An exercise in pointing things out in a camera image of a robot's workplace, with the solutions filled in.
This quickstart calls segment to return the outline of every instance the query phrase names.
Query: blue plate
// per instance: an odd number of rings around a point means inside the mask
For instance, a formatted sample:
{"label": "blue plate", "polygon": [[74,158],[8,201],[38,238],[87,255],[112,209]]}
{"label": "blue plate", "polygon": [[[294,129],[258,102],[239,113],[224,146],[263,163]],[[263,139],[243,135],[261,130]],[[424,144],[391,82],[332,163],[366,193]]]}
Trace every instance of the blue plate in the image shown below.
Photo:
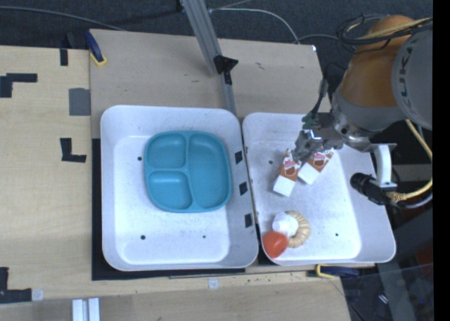
{"label": "blue plate", "polygon": [[170,131],[153,136],[146,145],[144,171],[150,199],[165,211],[212,211],[231,197],[226,148],[211,133]]}

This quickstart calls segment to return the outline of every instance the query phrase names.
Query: wooden table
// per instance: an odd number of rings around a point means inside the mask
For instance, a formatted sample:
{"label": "wooden table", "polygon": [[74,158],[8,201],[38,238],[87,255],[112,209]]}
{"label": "wooden table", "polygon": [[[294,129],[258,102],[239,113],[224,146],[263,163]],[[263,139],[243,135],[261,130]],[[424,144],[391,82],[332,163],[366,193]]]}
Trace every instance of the wooden table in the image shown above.
{"label": "wooden table", "polygon": [[[233,275],[91,280],[91,139],[99,137],[102,111],[118,103],[221,107],[216,77],[207,73],[195,38],[92,33],[108,59],[102,68],[85,50],[69,49],[62,65],[65,52],[58,49],[0,47],[0,76],[37,74],[34,83],[13,81],[12,97],[0,98],[0,266],[9,267],[8,288],[40,289],[45,300],[102,297],[102,315],[131,312],[130,299],[132,314],[145,315],[150,297],[162,320],[210,320],[209,312],[218,320],[272,320],[280,313],[349,320],[339,279],[307,277],[312,266],[256,263]],[[225,56],[239,60],[232,77],[240,119],[257,111],[306,113],[314,106],[321,71],[311,46],[219,43]],[[71,110],[75,89],[90,91],[91,115]],[[321,109],[328,108],[325,100]],[[61,138],[70,138],[72,154],[86,155],[85,162],[62,161]],[[218,289],[209,290],[212,277]],[[36,311],[33,304],[2,306],[0,314],[19,312],[26,320]]]}

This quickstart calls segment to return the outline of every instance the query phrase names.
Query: white tray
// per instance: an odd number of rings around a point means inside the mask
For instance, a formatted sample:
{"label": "white tray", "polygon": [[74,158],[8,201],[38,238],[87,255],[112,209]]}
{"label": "white tray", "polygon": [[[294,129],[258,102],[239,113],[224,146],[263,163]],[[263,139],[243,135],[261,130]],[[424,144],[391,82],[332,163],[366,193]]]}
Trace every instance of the white tray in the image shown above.
{"label": "white tray", "polygon": [[311,225],[311,235],[302,246],[289,248],[272,261],[282,266],[389,261],[396,246],[385,207],[368,201],[349,184],[356,172],[374,174],[368,153],[344,146],[312,185],[297,181],[289,197],[272,191],[285,150],[295,146],[303,116],[257,112],[243,121],[261,236],[282,211],[300,212]]}
{"label": "white tray", "polygon": [[[224,207],[180,214],[151,202],[139,158],[152,136],[174,130],[209,132],[224,143],[233,179],[233,193]],[[236,153],[242,154],[239,162]],[[230,112],[111,107],[101,117],[101,166],[103,254],[112,267],[124,271],[244,268],[256,259],[258,240],[242,134]]]}

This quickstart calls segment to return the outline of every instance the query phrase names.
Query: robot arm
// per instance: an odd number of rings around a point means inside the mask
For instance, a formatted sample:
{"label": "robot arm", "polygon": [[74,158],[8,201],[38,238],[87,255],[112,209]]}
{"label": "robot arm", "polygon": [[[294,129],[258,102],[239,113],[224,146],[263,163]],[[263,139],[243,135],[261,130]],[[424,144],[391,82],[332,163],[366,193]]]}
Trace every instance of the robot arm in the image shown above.
{"label": "robot arm", "polygon": [[[354,26],[341,27],[340,39],[349,41],[347,31]],[[387,16],[353,44],[359,47],[333,95],[331,111],[320,113],[315,107],[303,119],[292,154],[304,162],[343,145],[374,152],[377,178],[357,173],[350,183],[371,201],[396,204],[387,196],[396,188],[390,182],[394,145],[372,144],[370,137],[403,119],[432,130],[432,19]]]}

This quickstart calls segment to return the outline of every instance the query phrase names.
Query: red tomato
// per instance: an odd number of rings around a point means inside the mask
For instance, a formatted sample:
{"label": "red tomato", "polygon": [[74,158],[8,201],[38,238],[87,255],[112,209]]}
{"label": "red tomato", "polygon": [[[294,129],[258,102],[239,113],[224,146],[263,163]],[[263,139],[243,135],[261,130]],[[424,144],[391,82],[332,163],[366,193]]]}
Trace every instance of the red tomato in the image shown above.
{"label": "red tomato", "polygon": [[262,244],[267,255],[276,258],[288,248],[288,238],[281,232],[272,230],[262,238]]}

